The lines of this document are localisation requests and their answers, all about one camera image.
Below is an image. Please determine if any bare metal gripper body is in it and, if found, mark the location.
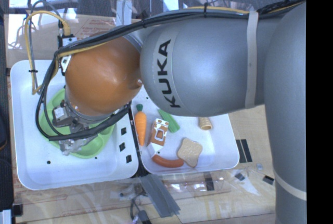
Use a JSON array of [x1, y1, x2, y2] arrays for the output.
[[52, 100, 91, 141]]

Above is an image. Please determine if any green divided plate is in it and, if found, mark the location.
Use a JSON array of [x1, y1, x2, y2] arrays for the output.
[[39, 87, 117, 160]]

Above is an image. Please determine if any white plastic tray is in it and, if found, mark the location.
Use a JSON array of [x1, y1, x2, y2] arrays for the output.
[[9, 59, 139, 191], [130, 84, 240, 176]]

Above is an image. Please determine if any orange carrot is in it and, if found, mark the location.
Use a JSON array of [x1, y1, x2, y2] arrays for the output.
[[134, 103, 148, 147]]

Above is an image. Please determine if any orange and white carton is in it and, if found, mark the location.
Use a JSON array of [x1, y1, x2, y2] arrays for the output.
[[146, 117, 170, 159]]

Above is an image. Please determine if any orange sausage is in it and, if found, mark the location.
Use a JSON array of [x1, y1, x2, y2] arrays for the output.
[[151, 154, 185, 168]]

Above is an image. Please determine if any green pea pod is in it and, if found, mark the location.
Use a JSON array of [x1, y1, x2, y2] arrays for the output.
[[157, 108, 181, 134]]

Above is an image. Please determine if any tan bread slice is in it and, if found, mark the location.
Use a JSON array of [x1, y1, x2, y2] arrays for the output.
[[176, 137, 203, 168]]

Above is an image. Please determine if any beige ice cream cone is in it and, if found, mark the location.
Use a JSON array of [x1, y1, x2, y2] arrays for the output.
[[198, 116, 213, 131]]

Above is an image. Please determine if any black cylinder on white bracket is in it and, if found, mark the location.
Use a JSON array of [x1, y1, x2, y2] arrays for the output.
[[57, 19, 78, 76]]

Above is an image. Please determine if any black block with thin wires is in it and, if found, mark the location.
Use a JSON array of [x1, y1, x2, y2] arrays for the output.
[[130, 198, 152, 224]]

